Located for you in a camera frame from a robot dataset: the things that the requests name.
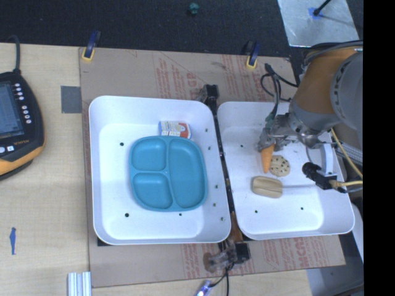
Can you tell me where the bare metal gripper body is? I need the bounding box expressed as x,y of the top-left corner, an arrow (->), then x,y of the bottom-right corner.
261,113 -> 324,150

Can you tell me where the orange toy carrot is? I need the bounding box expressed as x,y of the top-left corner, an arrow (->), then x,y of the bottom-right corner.
260,143 -> 276,174

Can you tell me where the thin black rod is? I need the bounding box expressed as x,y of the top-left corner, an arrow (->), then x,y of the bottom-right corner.
209,96 -> 245,243

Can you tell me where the black cylinder on white bracket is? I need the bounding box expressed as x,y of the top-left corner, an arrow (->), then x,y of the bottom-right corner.
301,142 -> 339,191

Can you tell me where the black block with thin wires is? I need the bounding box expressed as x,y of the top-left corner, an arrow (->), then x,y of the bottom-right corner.
196,84 -> 221,105
202,240 -> 251,273

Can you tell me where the white plastic tray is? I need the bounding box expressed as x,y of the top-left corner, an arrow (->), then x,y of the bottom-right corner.
88,94 -> 232,246
216,101 -> 356,241

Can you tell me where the beige chocolate chip biscuit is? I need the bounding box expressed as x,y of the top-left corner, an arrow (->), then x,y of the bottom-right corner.
268,154 -> 291,178

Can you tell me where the blue divided plate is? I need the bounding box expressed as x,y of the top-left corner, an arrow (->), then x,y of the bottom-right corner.
128,134 -> 209,213

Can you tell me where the beige toy bread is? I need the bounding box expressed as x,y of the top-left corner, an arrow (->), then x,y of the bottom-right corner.
250,175 -> 284,199

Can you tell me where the small white and red carton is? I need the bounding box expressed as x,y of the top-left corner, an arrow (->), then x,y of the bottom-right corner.
157,120 -> 193,140

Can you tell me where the brown cardboard board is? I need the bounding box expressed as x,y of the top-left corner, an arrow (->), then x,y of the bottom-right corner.
78,47 -> 347,289

